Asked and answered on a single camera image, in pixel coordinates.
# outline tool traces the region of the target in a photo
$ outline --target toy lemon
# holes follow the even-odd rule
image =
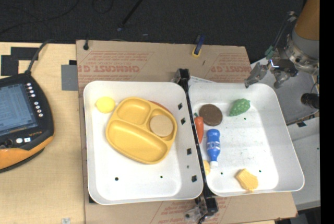
[[[96,101],[96,107],[101,113],[110,113],[115,108],[115,101],[110,97],[100,97]]]

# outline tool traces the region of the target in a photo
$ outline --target blue bottle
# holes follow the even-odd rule
[[[210,167],[218,166],[217,158],[220,154],[220,132],[217,129],[209,129],[207,131],[207,153],[210,157]]]

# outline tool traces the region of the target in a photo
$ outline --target orange toy pepper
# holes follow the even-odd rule
[[[198,136],[199,143],[202,142],[203,134],[204,134],[204,121],[202,116],[198,116],[194,119],[196,132]]]

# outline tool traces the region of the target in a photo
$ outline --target brown cookie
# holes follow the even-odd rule
[[[205,104],[199,109],[199,116],[208,126],[217,126],[223,121],[223,114],[220,109],[213,104]]]

